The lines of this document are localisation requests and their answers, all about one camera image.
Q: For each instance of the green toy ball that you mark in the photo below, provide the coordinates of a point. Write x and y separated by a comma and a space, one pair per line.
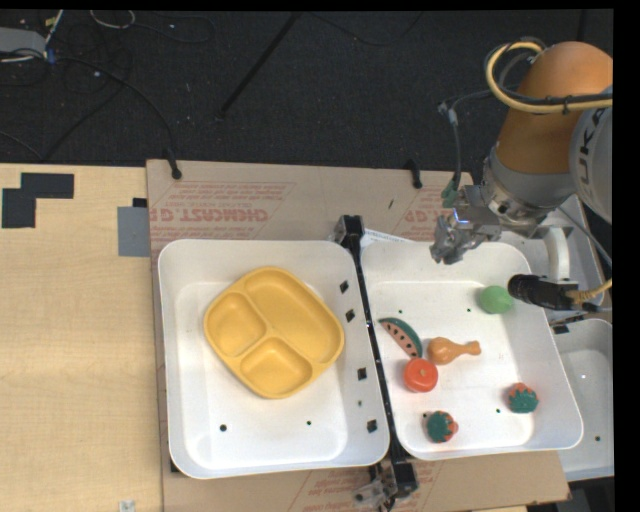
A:
496, 300

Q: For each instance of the orange toy tomato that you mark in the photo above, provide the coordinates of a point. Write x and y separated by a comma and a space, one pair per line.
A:
421, 375

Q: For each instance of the white plastic tray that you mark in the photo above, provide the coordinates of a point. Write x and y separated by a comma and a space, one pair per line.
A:
590, 390
475, 400
280, 430

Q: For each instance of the black cylinder on white bracket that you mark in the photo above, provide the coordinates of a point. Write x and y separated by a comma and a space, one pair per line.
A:
542, 291

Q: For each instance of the tan toy chicken drumstick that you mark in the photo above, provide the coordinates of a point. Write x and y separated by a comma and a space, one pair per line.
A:
447, 350

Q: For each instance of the thin black rod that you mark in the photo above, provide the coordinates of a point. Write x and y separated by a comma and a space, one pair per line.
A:
372, 330

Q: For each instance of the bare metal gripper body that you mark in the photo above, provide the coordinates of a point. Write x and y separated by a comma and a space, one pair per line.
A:
480, 212

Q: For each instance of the brown cardboard board red print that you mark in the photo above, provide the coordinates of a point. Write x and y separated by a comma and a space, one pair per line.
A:
300, 200

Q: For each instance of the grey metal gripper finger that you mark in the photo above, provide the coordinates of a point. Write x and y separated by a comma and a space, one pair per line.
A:
441, 242
463, 246

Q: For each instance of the red and green toy strawberry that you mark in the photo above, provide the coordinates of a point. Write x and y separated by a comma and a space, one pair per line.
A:
441, 426
523, 398

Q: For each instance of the yellow divided plate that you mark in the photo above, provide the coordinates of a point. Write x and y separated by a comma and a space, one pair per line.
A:
274, 331

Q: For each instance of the toy watermelon slice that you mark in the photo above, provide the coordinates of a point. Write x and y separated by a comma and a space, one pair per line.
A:
405, 335

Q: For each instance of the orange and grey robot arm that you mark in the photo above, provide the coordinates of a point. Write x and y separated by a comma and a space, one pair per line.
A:
542, 125

